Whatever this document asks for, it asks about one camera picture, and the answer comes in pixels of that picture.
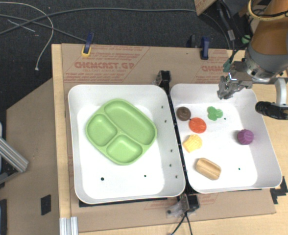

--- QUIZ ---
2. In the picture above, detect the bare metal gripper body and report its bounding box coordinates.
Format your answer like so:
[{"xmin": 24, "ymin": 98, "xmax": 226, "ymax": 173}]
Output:
[{"xmin": 226, "ymin": 61, "xmax": 269, "ymax": 90}]

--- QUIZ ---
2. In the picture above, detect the green toy broccoli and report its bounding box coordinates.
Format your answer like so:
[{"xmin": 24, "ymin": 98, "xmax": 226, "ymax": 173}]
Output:
[{"xmin": 207, "ymin": 106, "xmax": 224, "ymax": 121}]

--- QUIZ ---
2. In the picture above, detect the orange toy biscuit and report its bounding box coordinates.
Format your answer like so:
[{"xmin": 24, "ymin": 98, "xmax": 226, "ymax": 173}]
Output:
[{"xmin": 189, "ymin": 117, "xmax": 207, "ymax": 134}]

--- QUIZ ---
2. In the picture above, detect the brown toy doughnut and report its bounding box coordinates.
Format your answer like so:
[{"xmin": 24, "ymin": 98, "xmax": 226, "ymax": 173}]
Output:
[{"xmin": 176, "ymin": 106, "xmax": 192, "ymax": 121}]

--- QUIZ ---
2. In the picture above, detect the white plastic tray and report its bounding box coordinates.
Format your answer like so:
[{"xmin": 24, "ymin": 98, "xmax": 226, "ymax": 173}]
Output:
[
  {"xmin": 169, "ymin": 83, "xmax": 283, "ymax": 194},
  {"xmin": 68, "ymin": 84, "xmax": 186, "ymax": 205}
]

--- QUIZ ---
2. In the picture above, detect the yellow toy cupcake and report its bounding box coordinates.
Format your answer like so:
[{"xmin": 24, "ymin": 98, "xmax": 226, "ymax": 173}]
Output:
[{"xmin": 182, "ymin": 134, "xmax": 203, "ymax": 153}]

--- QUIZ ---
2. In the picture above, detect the thin black rod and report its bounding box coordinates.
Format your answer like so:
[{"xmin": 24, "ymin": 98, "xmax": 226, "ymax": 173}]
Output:
[{"xmin": 167, "ymin": 92, "xmax": 191, "ymax": 195}]

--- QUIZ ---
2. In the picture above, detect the tan toy bread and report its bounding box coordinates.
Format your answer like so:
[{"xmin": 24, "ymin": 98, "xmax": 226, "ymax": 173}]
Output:
[{"xmin": 195, "ymin": 157, "xmax": 222, "ymax": 181}]

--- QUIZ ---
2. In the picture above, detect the brown cardboard board red print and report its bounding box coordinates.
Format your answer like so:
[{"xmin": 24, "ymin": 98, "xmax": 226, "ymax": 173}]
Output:
[{"xmin": 61, "ymin": 43, "xmax": 277, "ymax": 233}]

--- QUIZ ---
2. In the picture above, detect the green divided plate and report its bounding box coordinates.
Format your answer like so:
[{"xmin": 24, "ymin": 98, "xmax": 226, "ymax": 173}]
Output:
[{"xmin": 85, "ymin": 98, "xmax": 158, "ymax": 166}]

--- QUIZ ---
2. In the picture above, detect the black cylinder on white bracket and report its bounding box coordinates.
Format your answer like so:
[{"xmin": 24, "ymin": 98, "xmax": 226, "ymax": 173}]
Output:
[{"xmin": 255, "ymin": 77, "xmax": 288, "ymax": 121}]

